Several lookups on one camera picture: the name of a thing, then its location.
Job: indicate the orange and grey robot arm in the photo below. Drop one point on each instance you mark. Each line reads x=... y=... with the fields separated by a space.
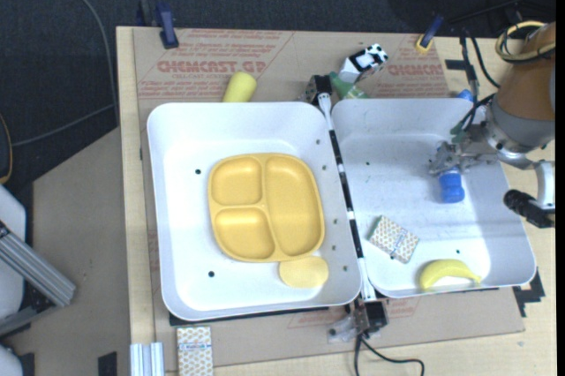
x=527 y=87

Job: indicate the orange patterned packet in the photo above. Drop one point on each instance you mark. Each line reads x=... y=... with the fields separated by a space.
x=393 y=239
x=194 y=352

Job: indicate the yellow divided plate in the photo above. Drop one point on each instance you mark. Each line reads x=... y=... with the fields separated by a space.
x=287 y=206

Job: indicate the yellow foam cylinder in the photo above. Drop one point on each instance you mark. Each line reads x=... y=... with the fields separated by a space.
x=239 y=87

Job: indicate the brown cardboard board red print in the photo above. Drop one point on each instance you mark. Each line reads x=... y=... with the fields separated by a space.
x=265 y=56

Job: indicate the black and white cow carton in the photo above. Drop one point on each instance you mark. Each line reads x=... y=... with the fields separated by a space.
x=364 y=62

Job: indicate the white plastic tray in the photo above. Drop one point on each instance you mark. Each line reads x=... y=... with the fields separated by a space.
x=185 y=211
x=397 y=171

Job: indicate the black cylinder on white bracket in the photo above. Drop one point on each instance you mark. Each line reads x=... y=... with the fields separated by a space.
x=529 y=204

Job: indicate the yellow round biscuit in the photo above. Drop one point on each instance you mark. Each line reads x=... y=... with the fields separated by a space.
x=303 y=272

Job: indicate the blue bottle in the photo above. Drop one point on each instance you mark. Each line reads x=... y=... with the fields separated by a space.
x=452 y=188

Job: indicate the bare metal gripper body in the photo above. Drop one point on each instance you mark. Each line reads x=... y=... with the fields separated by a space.
x=481 y=151

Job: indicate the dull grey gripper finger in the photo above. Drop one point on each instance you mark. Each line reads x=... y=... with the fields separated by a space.
x=435 y=167
x=463 y=166

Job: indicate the small blue cap object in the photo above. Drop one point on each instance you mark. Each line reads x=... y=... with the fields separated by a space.
x=465 y=94

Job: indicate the thin black and white rod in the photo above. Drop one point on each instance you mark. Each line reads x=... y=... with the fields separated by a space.
x=345 y=189

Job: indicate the yellow banana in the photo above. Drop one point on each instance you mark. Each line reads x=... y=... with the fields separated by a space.
x=443 y=270

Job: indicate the green bottle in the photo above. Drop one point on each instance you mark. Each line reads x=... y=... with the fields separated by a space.
x=348 y=88

